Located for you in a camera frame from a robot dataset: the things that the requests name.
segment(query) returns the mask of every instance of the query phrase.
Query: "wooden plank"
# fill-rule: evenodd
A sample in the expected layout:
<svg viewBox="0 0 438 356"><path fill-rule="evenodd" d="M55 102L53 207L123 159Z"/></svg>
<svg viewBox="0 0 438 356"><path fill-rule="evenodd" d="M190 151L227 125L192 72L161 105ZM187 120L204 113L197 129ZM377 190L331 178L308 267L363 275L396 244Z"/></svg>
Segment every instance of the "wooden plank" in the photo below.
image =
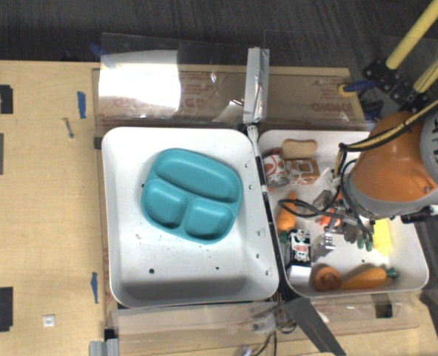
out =
<svg viewBox="0 0 438 356"><path fill-rule="evenodd" d="M0 62L14 114L0 114L0 287L14 290L14 324L0 355L88 355L103 338L102 241L91 70L97 64ZM86 94L80 119L77 91ZM74 133L70 139L62 118ZM54 314L56 325L43 327Z"/></svg>

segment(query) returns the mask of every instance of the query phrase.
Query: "wooden table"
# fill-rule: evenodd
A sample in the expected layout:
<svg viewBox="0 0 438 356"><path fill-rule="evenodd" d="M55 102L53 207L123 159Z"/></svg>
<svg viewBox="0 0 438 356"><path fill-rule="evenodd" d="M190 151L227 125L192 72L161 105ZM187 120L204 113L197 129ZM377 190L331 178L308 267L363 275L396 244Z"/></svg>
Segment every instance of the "wooden table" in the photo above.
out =
<svg viewBox="0 0 438 356"><path fill-rule="evenodd" d="M96 63L0 61L0 85L14 113L0 114L0 287L13 287L13 326L0 332L0 355L87 355L106 318L99 180L93 148L92 71ZM85 93L81 119L77 92ZM73 138L63 118L68 118ZM98 302L90 284L98 278ZM438 355L428 310L419 326L338 336L350 355ZM54 314L55 326L43 326ZM236 355L237 349L175 354ZM278 355L306 355L309 340L279 344Z"/></svg>

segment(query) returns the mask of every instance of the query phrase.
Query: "teal divided plate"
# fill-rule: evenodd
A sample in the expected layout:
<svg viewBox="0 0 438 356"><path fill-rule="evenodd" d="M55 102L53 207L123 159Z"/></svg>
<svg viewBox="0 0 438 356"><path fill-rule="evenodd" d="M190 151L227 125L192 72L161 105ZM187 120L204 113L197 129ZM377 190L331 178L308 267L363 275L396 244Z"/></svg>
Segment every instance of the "teal divided plate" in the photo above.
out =
<svg viewBox="0 0 438 356"><path fill-rule="evenodd" d="M161 152L147 176L142 211L170 234L202 244L231 230L242 201L242 181L230 167L184 149Z"/></svg>

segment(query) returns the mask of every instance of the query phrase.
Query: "yellow tube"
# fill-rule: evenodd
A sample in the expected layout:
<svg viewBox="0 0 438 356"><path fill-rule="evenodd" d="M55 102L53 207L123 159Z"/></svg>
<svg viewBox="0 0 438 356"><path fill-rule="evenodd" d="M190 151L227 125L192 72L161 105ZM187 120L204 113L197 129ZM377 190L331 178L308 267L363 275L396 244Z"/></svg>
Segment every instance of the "yellow tube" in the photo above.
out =
<svg viewBox="0 0 438 356"><path fill-rule="evenodd" d="M438 79L438 59L414 83L413 89L419 93L426 92L429 87Z"/></svg>
<svg viewBox="0 0 438 356"><path fill-rule="evenodd" d="M396 70L438 18L438 0L433 0L414 23L410 31L387 58L386 65Z"/></svg>

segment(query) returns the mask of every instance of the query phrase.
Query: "yellow sponge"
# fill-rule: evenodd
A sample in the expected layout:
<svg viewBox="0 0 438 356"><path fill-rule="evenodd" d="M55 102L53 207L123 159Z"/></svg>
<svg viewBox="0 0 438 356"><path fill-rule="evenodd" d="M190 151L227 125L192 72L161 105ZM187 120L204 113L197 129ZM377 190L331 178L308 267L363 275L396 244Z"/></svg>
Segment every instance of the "yellow sponge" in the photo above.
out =
<svg viewBox="0 0 438 356"><path fill-rule="evenodd" d="M389 219L377 220L374 224L374 248L386 257L391 249L389 226Z"/></svg>

